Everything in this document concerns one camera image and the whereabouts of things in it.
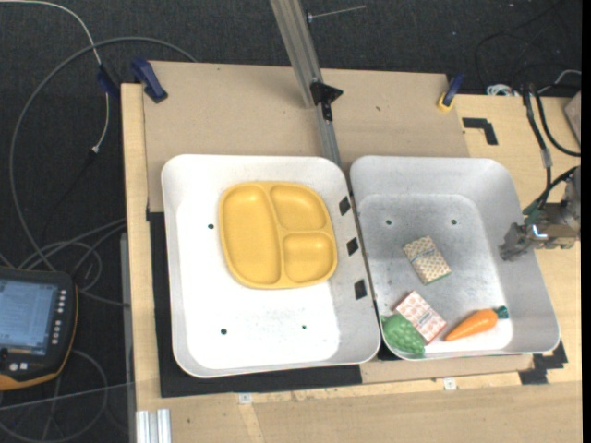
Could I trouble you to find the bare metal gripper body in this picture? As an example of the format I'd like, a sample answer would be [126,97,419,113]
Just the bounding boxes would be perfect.
[525,202,582,251]

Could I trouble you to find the white plastic tray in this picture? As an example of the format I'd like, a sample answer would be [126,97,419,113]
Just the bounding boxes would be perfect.
[160,153,382,379]
[348,155,562,362]

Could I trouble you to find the green and white patterned packet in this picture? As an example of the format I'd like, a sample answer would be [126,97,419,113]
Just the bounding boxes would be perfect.
[402,234,453,287]

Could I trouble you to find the orange toy carrot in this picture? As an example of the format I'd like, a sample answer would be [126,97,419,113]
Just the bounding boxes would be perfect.
[443,305,511,343]

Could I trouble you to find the pink and white patterned packet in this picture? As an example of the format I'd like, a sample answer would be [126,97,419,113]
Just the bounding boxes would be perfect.
[394,290,448,345]

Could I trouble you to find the green toy grapes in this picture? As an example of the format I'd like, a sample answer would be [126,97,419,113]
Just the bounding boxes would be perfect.
[380,313,427,359]

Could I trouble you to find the yellow divided plate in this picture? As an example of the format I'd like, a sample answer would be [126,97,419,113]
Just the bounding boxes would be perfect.
[218,181,339,291]

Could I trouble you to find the brown cardboard board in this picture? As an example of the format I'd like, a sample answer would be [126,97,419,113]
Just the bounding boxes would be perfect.
[141,60,535,385]

